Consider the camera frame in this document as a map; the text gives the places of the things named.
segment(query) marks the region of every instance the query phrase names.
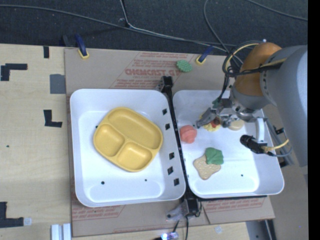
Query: table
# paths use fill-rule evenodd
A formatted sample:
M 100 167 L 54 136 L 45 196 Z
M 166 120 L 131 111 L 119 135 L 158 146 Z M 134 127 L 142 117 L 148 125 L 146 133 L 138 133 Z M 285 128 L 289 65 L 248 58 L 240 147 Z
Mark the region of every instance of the table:
M 71 222 L 66 95 L 51 94 L 50 75 L 64 75 L 64 47 L 0 45 L 0 65 L 27 64 L 0 81 L 0 201 L 7 218 L 30 217 L 32 225 L 0 228 L 0 239 L 50 239 L 52 224 Z M 52 110 L 45 126 L 44 110 Z M 188 239 L 248 240 L 245 222 L 193 226 Z M 177 232 L 185 235 L 185 228 Z M 82 237 L 82 240 L 153 239 L 163 230 Z

